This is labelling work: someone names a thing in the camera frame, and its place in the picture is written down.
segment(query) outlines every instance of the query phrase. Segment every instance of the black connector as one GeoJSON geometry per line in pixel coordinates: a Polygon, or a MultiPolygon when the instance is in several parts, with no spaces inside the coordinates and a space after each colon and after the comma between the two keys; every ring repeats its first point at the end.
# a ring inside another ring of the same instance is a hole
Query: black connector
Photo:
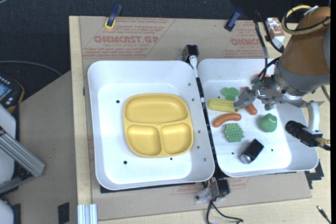
{"type": "Polygon", "coordinates": [[[327,222],[331,224],[331,221],[328,218],[327,214],[324,212],[324,210],[320,206],[317,206],[317,209],[319,210],[319,212],[321,213],[321,215],[323,215],[323,217],[327,220],[327,222]]]}
{"type": "Polygon", "coordinates": [[[216,181],[219,191],[219,195],[217,197],[224,197],[231,192],[229,183],[226,179],[220,178],[217,179],[216,181]]]}
{"type": "Polygon", "coordinates": [[[311,134],[305,130],[305,126],[299,122],[289,121],[286,123],[285,130],[292,136],[299,139],[303,144],[314,147],[319,146],[316,138],[322,137],[322,133],[311,134]]]}
{"type": "Polygon", "coordinates": [[[330,151],[330,146],[329,145],[321,145],[321,148],[323,148],[326,151],[330,151]]]}
{"type": "Polygon", "coordinates": [[[182,61],[189,63],[189,57],[191,55],[198,56],[198,46],[197,45],[185,45],[183,52],[182,52],[182,61]]]}

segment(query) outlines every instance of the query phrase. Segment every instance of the black cable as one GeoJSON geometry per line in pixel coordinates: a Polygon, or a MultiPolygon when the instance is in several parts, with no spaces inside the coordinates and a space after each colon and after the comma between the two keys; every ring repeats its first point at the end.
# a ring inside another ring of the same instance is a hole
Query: black cable
{"type": "Polygon", "coordinates": [[[321,89],[322,89],[322,92],[324,93],[325,97],[330,102],[330,95],[328,94],[326,87],[325,86],[321,86],[321,89]]]}
{"type": "Polygon", "coordinates": [[[266,74],[266,72],[267,72],[267,69],[271,66],[271,65],[274,65],[274,64],[276,64],[278,61],[279,61],[279,59],[280,59],[280,57],[278,57],[278,58],[275,58],[275,59],[273,59],[271,62],[269,62],[268,64],[267,64],[267,67],[266,68],[264,68],[264,69],[266,69],[266,70],[262,70],[260,73],[259,73],[259,77],[263,74],[263,73],[265,73],[266,74]]]}
{"type": "Polygon", "coordinates": [[[255,25],[256,32],[257,32],[258,38],[260,40],[261,46],[263,47],[264,59],[265,59],[265,68],[263,69],[264,70],[263,76],[265,76],[266,75],[267,64],[268,64],[267,63],[268,62],[268,59],[267,59],[267,50],[266,50],[266,46],[265,46],[263,37],[261,36],[260,30],[259,30],[259,25],[258,25],[258,20],[256,18],[256,15],[258,15],[260,17],[260,14],[259,14],[259,12],[257,10],[254,12],[253,21],[254,21],[254,25],[255,25]]]}
{"type": "Polygon", "coordinates": [[[244,222],[241,218],[229,217],[229,216],[224,215],[224,214],[223,214],[222,212],[220,212],[220,211],[218,210],[218,208],[214,205],[213,200],[211,200],[211,201],[209,202],[208,209],[207,209],[207,211],[206,211],[206,222],[207,222],[207,224],[211,224],[210,221],[209,221],[209,214],[210,214],[211,207],[215,208],[215,210],[216,210],[222,217],[237,220],[236,224],[239,224],[239,223],[243,223],[243,222],[244,222]]]}
{"type": "Polygon", "coordinates": [[[331,221],[330,219],[328,218],[327,214],[324,212],[324,210],[320,207],[320,206],[317,206],[317,209],[319,210],[319,212],[321,213],[321,215],[323,215],[323,217],[327,220],[327,222],[329,224],[331,224],[331,221]]]}
{"type": "Polygon", "coordinates": [[[56,69],[51,68],[51,67],[46,66],[46,65],[42,65],[40,63],[28,62],[28,61],[16,61],[16,60],[13,60],[13,61],[0,61],[0,64],[9,64],[9,63],[19,63],[19,64],[24,64],[24,65],[39,66],[39,67],[47,68],[47,69],[51,70],[52,72],[56,73],[57,75],[62,76],[62,74],[59,71],[57,71],[56,69]]]}
{"type": "Polygon", "coordinates": [[[203,187],[206,188],[208,186],[209,180],[207,180],[206,182],[202,182],[203,187]]]}
{"type": "MultiPolygon", "coordinates": [[[[294,10],[294,8],[292,8],[292,9],[290,9],[290,10],[288,10],[286,13],[285,13],[285,15],[284,15],[284,21],[283,21],[283,23],[284,23],[284,25],[285,25],[285,27],[288,29],[288,27],[287,27],[287,18],[289,17],[288,16],[288,13],[290,12],[290,11],[292,11],[292,13],[291,13],[291,15],[292,14],[294,14],[295,12],[297,12],[298,10],[309,10],[309,8],[305,8],[305,7],[303,7],[303,8],[298,8],[298,9],[296,9],[296,10],[294,10]]],[[[320,21],[320,22],[318,22],[318,23],[316,23],[316,24],[314,24],[314,25],[311,25],[311,26],[308,26],[308,27],[304,27],[304,28],[296,28],[296,29],[294,29],[294,30],[291,30],[292,32],[298,32],[298,31],[303,31],[303,30],[310,30],[310,29],[313,29],[313,28],[315,28],[315,27],[317,27],[317,26],[319,26],[319,25],[324,25],[324,26],[327,26],[328,24],[325,24],[325,22],[327,22],[329,19],[331,18],[331,16],[327,16],[327,17],[325,17],[325,19],[324,20],[322,20],[322,21],[320,21]]]]}

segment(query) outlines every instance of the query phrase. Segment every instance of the yellow device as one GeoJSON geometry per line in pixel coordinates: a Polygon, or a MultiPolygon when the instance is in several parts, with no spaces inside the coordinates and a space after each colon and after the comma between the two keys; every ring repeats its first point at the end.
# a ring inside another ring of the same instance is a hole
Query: yellow device
{"type": "Polygon", "coordinates": [[[13,113],[16,106],[23,100],[25,90],[22,85],[11,76],[0,72],[0,104],[13,113]]]}

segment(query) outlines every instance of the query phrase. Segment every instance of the blue clamp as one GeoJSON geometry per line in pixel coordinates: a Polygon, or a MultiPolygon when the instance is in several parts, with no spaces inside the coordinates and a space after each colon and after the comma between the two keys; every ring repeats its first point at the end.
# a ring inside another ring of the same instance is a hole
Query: blue clamp
{"type": "Polygon", "coordinates": [[[231,15],[230,20],[224,26],[224,28],[226,30],[232,31],[232,29],[235,26],[236,20],[240,17],[242,13],[243,13],[243,10],[241,8],[236,9],[235,12],[231,15]]]}
{"type": "Polygon", "coordinates": [[[111,15],[109,18],[106,19],[105,22],[105,28],[110,31],[114,28],[114,25],[116,24],[115,18],[118,17],[121,14],[122,11],[122,5],[121,4],[115,4],[113,6],[111,15]]]}

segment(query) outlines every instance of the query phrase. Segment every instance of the yellow divided plate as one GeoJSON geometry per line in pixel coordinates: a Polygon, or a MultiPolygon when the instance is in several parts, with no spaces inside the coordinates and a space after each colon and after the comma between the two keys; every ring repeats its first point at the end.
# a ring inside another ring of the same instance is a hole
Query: yellow divided plate
{"type": "Polygon", "coordinates": [[[194,132],[187,104],[177,95],[134,95],[123,107],[126,140],[142,157],[168,157],[190,150],[194,132]]]}

